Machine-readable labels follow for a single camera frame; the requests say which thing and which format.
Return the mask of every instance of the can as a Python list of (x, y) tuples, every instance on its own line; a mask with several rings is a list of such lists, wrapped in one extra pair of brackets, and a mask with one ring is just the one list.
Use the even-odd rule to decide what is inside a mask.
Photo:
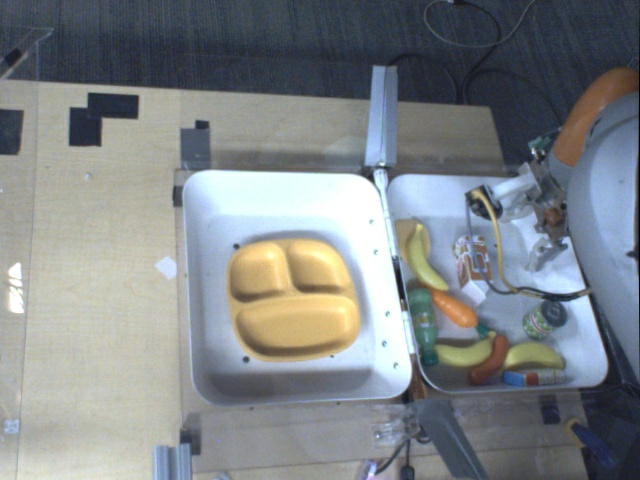
[(567, 310), (558, 301), (545, 300), (522, 319), (522, 328), (530, 338), (543, 340), (554, 329), (567, 323)]

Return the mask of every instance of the yellow banana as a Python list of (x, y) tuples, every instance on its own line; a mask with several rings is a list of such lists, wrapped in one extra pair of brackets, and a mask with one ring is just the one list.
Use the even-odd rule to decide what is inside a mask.
[(413, 270), (418, 281), (426, 284), (430, 288), (446, 292), (449, 289), (449, 285), (444, 279), (442, 279), (440, 274), (433, 270), (433, 267), (429, 265), (427, 259), (424, 257), (422, 248), (423, 228), (424, 226), (422, 224), (416, 224), (416, 230), (409, 240), (409, 246), (407, 247), (409, 265), (411, 265), (411, 270)]
[(491, 345), (496, 333), (490, 331), (486, 338), (468, 347), (454, 347), (452, 345), (437, 344), (435, 346), (441, 364), (468, 368), (477, 366), (491, 355)]
[(514, 345), (507, 352), (502, 368), (554, 368), (562, 370), (564, 359), (555, 350), (543, 343), (526, 342)]

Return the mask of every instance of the wooden table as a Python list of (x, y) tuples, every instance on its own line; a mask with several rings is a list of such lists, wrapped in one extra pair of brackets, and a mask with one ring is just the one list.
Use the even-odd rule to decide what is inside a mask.
[[(155, 266), (176, 258), (171, 195), (180, 129), (209, 121), (218, 167), (310, 162), (322, 169), (336, 155), (358, 161), (368, 102), (13, 81), (0, 89), (0, 108), (25, 111), (21, 154), (0, 157), (0, 208), (7, 210), (0, 218), (30, 223), (32, 215), (33, 222), (32, 238), (30, 226), (1, 231), (3, 244), (22, 244), (0, 250), (0, 265), (23, 258), (28, 301), (21, 429), (0, 441), (10, 455), (10, 440), (19, 439), (19, 454), (17, 466), (11, 457), (0, 466), (0, 478), (16, 471), (20, 480), (151, 478), (154, 446), (175, 445), (181, 426), (177, 282)], [(104, 119), (102, 147), (70, 147), (69, 108), (86, 107), (89, 92), (137, 94), (139, 117)], [(502, 165), (486, 108), (401, 103), (399, 148), (406, 171), (496, 174)], [(33, 197), (20, 195), (25, 184)], [(5, 348), (20, 351), (22, 343), (18, 325)], [(0, 367), (9, 369), (5, 359)], [(563, 417), (580, 416), (576, 397), (559, 397)], [(464, 398), (456, 405), (492, 478), (586, 478), (579, 450), (560, 425), (541, 424), (535, 403), (514, 406), (500, 425), (494, 405)], [(234, 432), (233, 419), (218, 424)], [(336, 439), (332, 428), (325, 439)], [(413, 449), (418, 478), (448, 478), (432, 445)], [(390, 452), (378, 451), (374, 458)], [(239, 443), (235, 453), (242, 464), (252, 449)], [(231, 477), (351, 479), (360, 464), (243, 469)]]

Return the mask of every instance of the yellow divided plate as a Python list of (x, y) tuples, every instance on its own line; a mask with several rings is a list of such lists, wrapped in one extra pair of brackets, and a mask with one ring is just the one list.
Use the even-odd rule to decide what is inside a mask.
[(304, 361), (349, 347), (360, 311), (344, 260), (319, 240), (286, 239), (240, 248), (227, 267), (238, 341), (264, 361)]

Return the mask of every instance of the green bottle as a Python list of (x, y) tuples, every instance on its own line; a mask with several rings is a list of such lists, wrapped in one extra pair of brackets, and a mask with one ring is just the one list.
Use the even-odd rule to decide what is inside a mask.
[(429, 290), (417, 288), (409, 291), (409, 312), (413, 323), (413, 334), (420, 349), (422, 366), (438, 364), (438, 354), (435, 350), (438, 327)]

